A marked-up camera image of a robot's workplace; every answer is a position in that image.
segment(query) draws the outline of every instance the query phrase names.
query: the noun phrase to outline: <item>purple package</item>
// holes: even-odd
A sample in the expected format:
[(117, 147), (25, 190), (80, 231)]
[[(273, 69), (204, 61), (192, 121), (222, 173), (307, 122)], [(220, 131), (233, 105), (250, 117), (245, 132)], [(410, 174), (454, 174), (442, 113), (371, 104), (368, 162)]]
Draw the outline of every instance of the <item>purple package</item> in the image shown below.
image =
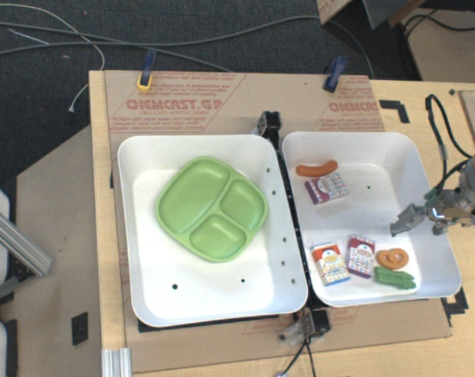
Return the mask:
[(306, 181), (305, 188), (314, 205), (346, 196), (349, 192), (338, 172)]
[(375, 256), (375, 242), (366, 237), (351, 235), (347, 243), (347, 270), (371, 278)]

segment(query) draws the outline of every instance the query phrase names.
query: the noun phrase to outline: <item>gray carpet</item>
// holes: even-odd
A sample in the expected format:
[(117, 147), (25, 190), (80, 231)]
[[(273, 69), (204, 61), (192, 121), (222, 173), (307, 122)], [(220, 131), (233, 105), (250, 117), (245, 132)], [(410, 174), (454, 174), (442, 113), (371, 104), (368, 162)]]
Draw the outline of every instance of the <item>gray carpet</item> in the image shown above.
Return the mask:
[[(130, 42), (180, 42), (241, 31), (289, 16), (315, 16), (316, 0), (0, 0), (34, 5), (62, 17), (81, 32)], [(470, 9), (475, 0), (429, 0), (424, 7)], [(39, 11), (0, 7), (0, 21), (65, 29)], [(418, 79), (401, 30), (387, 24), (372, 30), (361, 0), (346, 6), (333, 22), (364, 48), (377, 79)], [(325, 72), (346, 56), (349, 74), (370, 75), (353, 37), (334, 24), (296, 20), (252, 34), (197, 46), (172, 48), (238, 72)], [(0, 26), (0, 51), (43, 42), (78, 42), (71, 35)], [(141, 69), (145, 50), (103, 46), (107, 69)], [(100, 55), (88, 46), (57, 47), (0, 56), (0, 186), (89, 124), (84, 93), (89, 70)], [(159, 54), (158, 70), (217, 71), (210, 66)]]

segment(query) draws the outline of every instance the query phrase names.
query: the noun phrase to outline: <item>white tray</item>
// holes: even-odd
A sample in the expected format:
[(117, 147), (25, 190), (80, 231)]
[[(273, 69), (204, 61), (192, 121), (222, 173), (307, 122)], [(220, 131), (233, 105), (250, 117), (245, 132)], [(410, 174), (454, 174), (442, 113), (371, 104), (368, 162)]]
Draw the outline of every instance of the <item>white tray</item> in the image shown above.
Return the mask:
[[(409, 203), (424, 203), (429, 191), (422, 162), (413, 142), (396, 133), (298, 132), (287, 135), (283, 154), (290, 175), (312, 288), (329, 306), (446, 297), (455, 294), (461, 276), (446, 235), (434, 236), (432, 222), (391, 237), (389, 225)], [(314, 207), (296, 174), (299, 164), (338, 162), (347, 196)], [(378, 250), (401, 247), (410, 255), (402, 270), (415, 277), (414, 290), (399, 290), (351, 274), (340, 284), (324, 286), (310, 247), (334, 241), (345, 258), (351, 234), (376, 242)]]
[[(250, 245), (230, 262), (208, 262), (167, 235), (155, 200), (188, 161), (212, 156), (265, 194), (269, 214)], [(134, 312), (147, 325), (293, 313), (308, 295), (300, 249), (276, 152), (255, 135), (138, 136), (124, 141), (118, 165)]]

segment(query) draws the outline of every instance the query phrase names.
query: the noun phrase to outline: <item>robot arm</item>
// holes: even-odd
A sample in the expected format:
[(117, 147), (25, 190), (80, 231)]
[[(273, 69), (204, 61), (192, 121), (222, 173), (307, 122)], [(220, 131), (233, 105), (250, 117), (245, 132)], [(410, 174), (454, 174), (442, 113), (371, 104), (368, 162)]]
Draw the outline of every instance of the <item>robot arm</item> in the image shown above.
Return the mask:
[(413, 203), (398, 215), (391, 224), (392, 236), (406, 232), (420, 224), (425, 218), (434, 222), (433, 234), (440, 235), (448, 226), (460, 223), (462, 226), (475, 225), (475, 155), (452, 173), (460, 171), (459, 183), (453, 190), (443, 189), (442, 183), (426, 194), (426, 203)]

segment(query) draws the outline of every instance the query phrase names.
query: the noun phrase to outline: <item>green plate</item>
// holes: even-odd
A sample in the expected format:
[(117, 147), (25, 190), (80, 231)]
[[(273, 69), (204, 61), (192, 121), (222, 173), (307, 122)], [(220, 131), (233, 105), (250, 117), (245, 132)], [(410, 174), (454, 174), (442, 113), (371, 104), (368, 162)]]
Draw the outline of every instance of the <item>green plate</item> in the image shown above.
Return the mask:
[(210, 157), (185, 164), (155, 204), (164, 230), (212, 262), (239, 255), (263, 226), (268, 210), (265, 196), (252, 181)]

